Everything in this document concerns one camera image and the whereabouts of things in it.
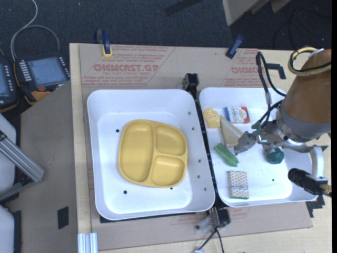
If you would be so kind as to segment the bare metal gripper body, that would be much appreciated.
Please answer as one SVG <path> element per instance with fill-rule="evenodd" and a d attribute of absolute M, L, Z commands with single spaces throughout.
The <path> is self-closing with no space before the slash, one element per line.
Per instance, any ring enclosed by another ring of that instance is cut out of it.
<path fill-rule="evenodd" d="M 308 152 L 308 139 L 295 134 L 290 128 L 279 121 L 267 122 L 256 137 L 257 143 L 263 145 L 265 151 L 276 148 L 292 149 L 297 152 Z"/>

